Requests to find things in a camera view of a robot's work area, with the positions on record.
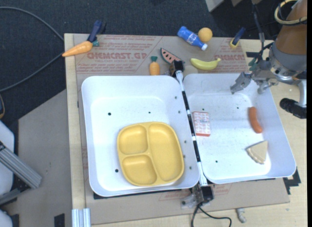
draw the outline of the yellow banana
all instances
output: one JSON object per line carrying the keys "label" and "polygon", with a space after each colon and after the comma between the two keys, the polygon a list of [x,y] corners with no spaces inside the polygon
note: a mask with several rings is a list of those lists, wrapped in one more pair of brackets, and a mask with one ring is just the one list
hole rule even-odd
{"label": "yellow banana", "polygon": [[201,61],[198,59],[191,59],[191,63],[193,66],[195,66],[198,69],[201,70],[213,70],[218,66],[219,61],[221,61],[220,58],[217,58],[215,61]]}

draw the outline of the bottle label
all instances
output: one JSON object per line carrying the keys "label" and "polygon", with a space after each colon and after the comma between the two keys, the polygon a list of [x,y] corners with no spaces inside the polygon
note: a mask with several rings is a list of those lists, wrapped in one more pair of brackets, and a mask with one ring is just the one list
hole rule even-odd
{"label": "bottle label", "polygon": [[193,45],[193,43],[194,43],[194,41],[196,40],[196,38],[197,38],[197,35],[196,35],[196,34],[191,34],[191,35],[188,37],[188,39],[186,40],[186,42],[187,42],[188,44]]}

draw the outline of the red and white box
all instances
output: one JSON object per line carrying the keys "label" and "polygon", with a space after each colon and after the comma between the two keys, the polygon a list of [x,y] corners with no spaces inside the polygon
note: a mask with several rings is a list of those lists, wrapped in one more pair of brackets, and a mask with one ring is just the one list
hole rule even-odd
{"label": "red and white box", "polygon": [[193,112],[193,124],[197,136],[210,136],[210,121],[208,112]]}

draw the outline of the black floor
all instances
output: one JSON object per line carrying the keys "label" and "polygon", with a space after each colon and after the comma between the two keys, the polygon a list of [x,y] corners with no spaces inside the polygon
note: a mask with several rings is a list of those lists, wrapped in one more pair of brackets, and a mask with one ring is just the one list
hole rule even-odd
{"label": "black floor", "polygon": [[[273,11],[283,0],[263,0],[257,5],[266,38],[274,39],[280,27]],[[176,35],[184,25],[197,32],[212,29],[215,37],[233,37],[242,27],[245,39],[258,39],[250,0],[233,7],[225,0],[209,12],[205,0],[0,0],[0,7],[16,7],[35,14],[64,33],[90,33],[96,20],[107,23],[106,34]],[[0,9],[0,94],[5,105],[2,121],[10,125],[66,88],[64,59],[21,84],[63,51],[62,40],[29,14]]]}

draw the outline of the orange ball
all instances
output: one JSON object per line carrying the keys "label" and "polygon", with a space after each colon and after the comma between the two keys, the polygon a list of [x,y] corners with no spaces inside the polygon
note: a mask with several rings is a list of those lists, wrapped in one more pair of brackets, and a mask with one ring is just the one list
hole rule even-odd
{"label": "orange ball", "polygon": [[208,42],[213,37],[213,32],[208,27],[203,27],[198,32],[198,37],[202,42]]}

